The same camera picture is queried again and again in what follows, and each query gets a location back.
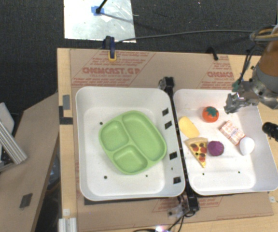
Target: toy pizza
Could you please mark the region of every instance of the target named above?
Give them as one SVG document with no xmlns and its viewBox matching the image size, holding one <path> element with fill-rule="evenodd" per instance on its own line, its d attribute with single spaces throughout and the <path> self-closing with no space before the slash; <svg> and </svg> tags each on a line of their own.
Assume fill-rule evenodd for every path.
<svg viewBox="0 0 278 232">
<path fill-rule="evenodd" d="M 204 137 L 191 138 L 185 141 L 187 147 L 203 168 L 206 167 L 207 142 L 207 138 Z"/>
</svg>

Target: purple onion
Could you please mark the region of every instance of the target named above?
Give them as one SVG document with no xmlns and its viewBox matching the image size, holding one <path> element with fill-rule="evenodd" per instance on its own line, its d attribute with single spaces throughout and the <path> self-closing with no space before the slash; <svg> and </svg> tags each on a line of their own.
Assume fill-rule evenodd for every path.
<svg viewBox="0 0 278 232">
<path fill-rule="evenodd" d="M 224 145 L 219 141 L 211 141 L 208 144 L 208 151 L 212 156 L 220 156 L 224 152 Z"/>
</svg>

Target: red tomato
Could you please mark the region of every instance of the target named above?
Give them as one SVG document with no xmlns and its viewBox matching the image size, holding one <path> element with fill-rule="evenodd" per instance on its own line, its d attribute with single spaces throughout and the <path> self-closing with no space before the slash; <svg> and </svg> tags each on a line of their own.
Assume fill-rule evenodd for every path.
<svg viewBox="0 0 278 232">
<path fill-rule="evenodd" d="M 219 117 L 219 112 L 215 107 L 207 106 L 205 109 L 203 109 L 202 117 L 206 122 L 215 122 Z"/>
</svg>

